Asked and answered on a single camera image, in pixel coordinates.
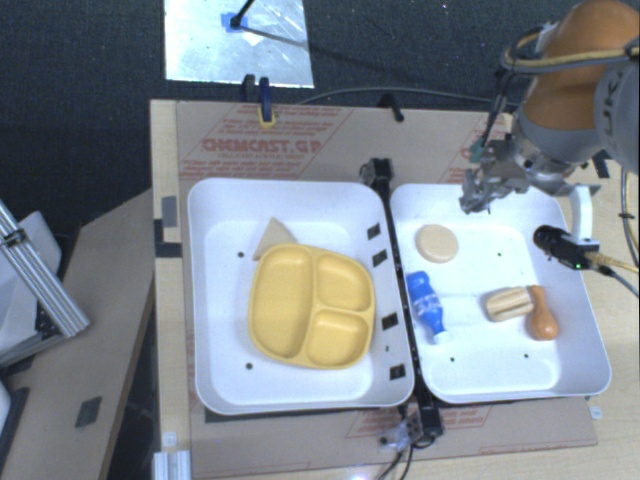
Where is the thin black rod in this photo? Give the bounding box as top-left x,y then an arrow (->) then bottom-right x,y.
372,180 -> 432,419

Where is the tan hot dog bun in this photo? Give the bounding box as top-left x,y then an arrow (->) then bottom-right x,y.
481,286 -> 535,323

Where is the brown cardboard board red print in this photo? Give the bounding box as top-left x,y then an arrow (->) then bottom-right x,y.
174,100 -> 599,467

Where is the black cylinder on white bracket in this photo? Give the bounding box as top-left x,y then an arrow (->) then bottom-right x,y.
532,183 -> 603,271

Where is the yellow divided plate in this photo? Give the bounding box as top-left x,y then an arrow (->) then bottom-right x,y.
248,243 -> 377,371

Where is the orange butternut squash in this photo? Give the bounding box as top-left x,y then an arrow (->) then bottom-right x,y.
524,284 -> 559,342

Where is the tan triangular bread slice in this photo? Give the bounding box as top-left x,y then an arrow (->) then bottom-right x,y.
251,216 -> 299,262

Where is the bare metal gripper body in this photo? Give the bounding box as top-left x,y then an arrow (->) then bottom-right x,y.
471,140 -> 576,197

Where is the beige round biscuit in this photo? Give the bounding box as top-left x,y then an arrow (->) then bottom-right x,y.
414,223 -> 460,265

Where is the white plastic tray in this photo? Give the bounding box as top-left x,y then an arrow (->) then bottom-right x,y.
388,182 -> 613,405
186,177 -> 416,416

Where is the blue plastic bottle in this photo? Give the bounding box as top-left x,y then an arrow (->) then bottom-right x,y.
404,271 -> 451,346

